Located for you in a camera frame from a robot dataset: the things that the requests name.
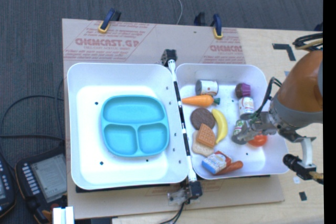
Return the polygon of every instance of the toy cookie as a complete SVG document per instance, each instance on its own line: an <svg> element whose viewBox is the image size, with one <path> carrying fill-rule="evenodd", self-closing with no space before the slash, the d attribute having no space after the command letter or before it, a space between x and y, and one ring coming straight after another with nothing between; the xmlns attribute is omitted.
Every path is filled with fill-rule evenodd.
<svg viewBox="0 0 336 224"><path fill-rule="evenodd" d="M213 128L216 123L214 116L206 108L195 109L190 115L190 120L196 130L200 129L202 123L210 128Z"/></svg>
<svg viewBox="0 0 336 224"><path fill-rule="evenodd" d="M196 130L193 133L193 145L192 145L192 151L196 154L201 154L204 157L207 157L211 154L213 154L214 149L212 147L206 146L204 144L199 143L196 138L198 135L198 131Z"/></svg>
<svg viewBox="0 0 336 224"><path fill-rule="evenodd" d="M214 147L216 135L208 125L202 123L201 127L199 128L196 141L208 147Z"/></svg>

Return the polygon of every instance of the blue clamp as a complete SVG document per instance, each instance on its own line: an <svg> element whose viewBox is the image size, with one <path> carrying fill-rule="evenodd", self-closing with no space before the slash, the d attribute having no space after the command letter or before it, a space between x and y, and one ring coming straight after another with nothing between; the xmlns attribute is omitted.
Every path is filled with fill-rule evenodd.
<svg viewBox="0 0 336 224"><path fill-rule="evenodd" d="M98 27L98 31L102 34L105 34L107 30L110 27L109 22L111 20L118 21L120 18L121 13L117 12L114 8L110 9L110 11L107 13L107 16L105 17L105 20L101 22L101 24Z"/></svg>
<svg viewBox="0 0 336 224"><path fill-rule="evenodd" d="M194 19L194 25L196 26L206 26L205 23L205 13L200 12Z"/></svg>
<svg viewBox="0 0 336 224"><path fill-rule="evenodd" d="M221 39L223 37L222 22L221 22L218 14L214 14L214 20L213 20L213 22L211 23L210 26L214 26L214 25L216 25L216 27L214 28L215 38Z"/></svg>

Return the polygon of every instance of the toy tomato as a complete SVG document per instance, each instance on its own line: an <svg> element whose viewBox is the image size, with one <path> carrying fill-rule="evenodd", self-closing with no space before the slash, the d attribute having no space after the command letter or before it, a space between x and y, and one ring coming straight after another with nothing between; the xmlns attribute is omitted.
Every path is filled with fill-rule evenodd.
<svg viewBox="0 0 336 224"><path fill-rule="evenodd" d="M258 134L253 140L248 141L252 146L263 146L267 142L267 136Z"/></svg>

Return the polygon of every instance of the blue divided plate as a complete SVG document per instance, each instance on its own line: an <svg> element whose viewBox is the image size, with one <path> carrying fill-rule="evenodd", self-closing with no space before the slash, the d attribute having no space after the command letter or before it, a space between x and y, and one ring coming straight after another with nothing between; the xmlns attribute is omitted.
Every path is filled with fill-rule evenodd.
<svg viewBox="0 0 336 224"><path fill-rule="evenodd" d="M161 153L168 146L166 110L154 97L111 97L102 106L101 123L106 147L118 156L150 156Z"/></svg>

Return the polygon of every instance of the black cable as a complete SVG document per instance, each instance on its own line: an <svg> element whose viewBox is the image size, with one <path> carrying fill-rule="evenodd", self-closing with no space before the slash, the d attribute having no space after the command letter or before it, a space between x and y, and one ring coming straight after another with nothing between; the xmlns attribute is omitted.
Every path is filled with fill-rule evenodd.
<svg viewBox="0 0 336 224"><path fill-rule="evenodd" d="M171 219L169 219L169 220L167 220L165 222L161 222L159 224L167 224L167 223L168 224L175 224L177 222L178 218L180 217L181 213L182 213L184 204L185 203L182 203L182 206L180 207L179 211L176 213L176 215L173 218L171 218Z"/></svg>
<svg viewBox="0 0 336 224"><path fill-rule="evenodd" d="M58 101L58 92L59 92L59 89L61 88L62 84L64 82L64 79L62 79L60 81L60 83L58 84L58 87L56 89L56 93L55 93L55 113L56 113L56 118L57 118L57 127L58 127L58 131L61 135L61 137L65 138L65 135L63 135L63 132L62 132L62 127L61 127L61 121L60 121L60 117L59 117L59 112L58 112L58 107L57 107L57 101Z"/></svg>
<svg viewBox="0 0 336 224"><path fill-rule="evenodd" d="M2 138L17 138L17 137L24 137L24 138L30 138L30 137L43 137L43 138L50 138L55 140L61 140L64 141L63 137L56 137L52 134L1 134L0 137Z"/></svg>
<svg viewBox="0 0 336 224"><path fill-rule="evenodd" d="M3 137L4 135L2 135L2 125L4 123L4 120L5 120L5 116L6 114L9 112L9 110L15 106L17 103L23 101L23 100L26 100L26 99L30 99L30 98L55 98L55 96L52 96L52 95L43 95L43 94L36 94L36 95L28 95L26 97L22 97L18 100L16 100L14 103L12 103L5 111L5 113L3 114L1 120L0 120L0 137ZM2 148L2 145L1 145L1 142L0 142L0 154L2 156L2 158L5 160L5 162L7 163L8 167L10 167L12 170L15 170L14 167L9 163L9 161L7 160L7 158L4 156L4 153L3 153L3 148Z"/></svg>
<svg viewBox="0 0 336 224"><path fill-rule="evenodd" d="M292 44L296 48L299 49L300 47L306 46L307 45L306 42L316 40L316 39L323 39L323 32L299 37ZM321 46L323 46L323 42L320 42L320 43L317 43L313 46L307 47L307 48L305 48L305 50L307 50L307 51L322 50L323 48L319 48Z"/></svg>
<svg viewBox="0 0 336 224"><path fill-rule="evenodd" d="M272 91L272 84L275 84L279 87L281 86L281 82L278 79L276 79L275 77L272 77L269 80L269 83L268 83L267 89L266 89L266 93L265 93L265 96L264 96L264 100L262 101L261 106L250 116L250 118L252 119L252 122L255 122L258 119L263 107L265 106L267 101L270 100L270 98L271 98L270 95L271 95L271 91Z"/></svg>

